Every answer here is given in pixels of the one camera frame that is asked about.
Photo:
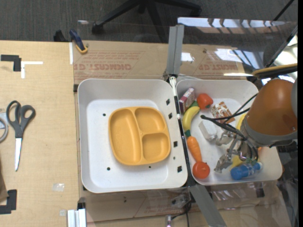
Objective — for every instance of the blue plastic bottle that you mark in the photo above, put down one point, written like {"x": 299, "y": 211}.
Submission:
{"x": 241, "y": 172}

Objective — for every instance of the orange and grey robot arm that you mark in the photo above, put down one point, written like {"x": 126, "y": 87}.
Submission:
{"x": 272, "y": 112}

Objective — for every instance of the yellow toy food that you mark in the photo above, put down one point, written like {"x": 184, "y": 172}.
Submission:
{"x": 241, "y": 122}
{"x": 237, "y": 162}

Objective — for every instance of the orange carrot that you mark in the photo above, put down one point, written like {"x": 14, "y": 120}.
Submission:
{"x": 195, "y": 148}

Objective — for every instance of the red tomato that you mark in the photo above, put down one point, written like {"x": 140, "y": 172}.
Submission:
{"x": 201, "y": 170}

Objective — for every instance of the white plastic tray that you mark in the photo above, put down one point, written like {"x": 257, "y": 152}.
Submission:
{"x": 99, "y": 131}
{"x": 213, "y": 150}

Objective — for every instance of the black office chair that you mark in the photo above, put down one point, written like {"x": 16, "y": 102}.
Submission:
{"x": 146, "y": 1}

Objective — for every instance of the yellow banana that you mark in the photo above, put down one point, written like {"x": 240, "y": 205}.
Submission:
{"x": 188, "y": 118}

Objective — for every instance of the white and orange packet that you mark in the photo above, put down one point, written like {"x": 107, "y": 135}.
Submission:
{"x": 221, "y": 111}

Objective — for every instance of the clear tape roll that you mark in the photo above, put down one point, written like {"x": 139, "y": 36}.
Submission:
{"x": 5, "y": 133}

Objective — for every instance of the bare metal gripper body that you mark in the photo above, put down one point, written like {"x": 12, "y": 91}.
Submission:
{"x": 246, "y": 150}

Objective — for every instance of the orange bell pepper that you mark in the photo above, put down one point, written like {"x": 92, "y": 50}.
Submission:
{"x": 204, "y": 100}

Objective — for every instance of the brown cardboard board, red print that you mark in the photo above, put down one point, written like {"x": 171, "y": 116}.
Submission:
{"x": 113, "y": 63}

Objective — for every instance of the pink carton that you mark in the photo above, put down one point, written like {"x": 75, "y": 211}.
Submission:
{"x": 186, "y": 98}

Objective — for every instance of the orange divided plate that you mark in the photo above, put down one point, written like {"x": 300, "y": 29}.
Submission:
{"x": 132, "y": 136}

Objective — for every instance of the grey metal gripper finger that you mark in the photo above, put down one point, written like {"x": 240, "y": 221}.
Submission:
{"x": 222, "y": 164}
{"x": 223, "y": 138}

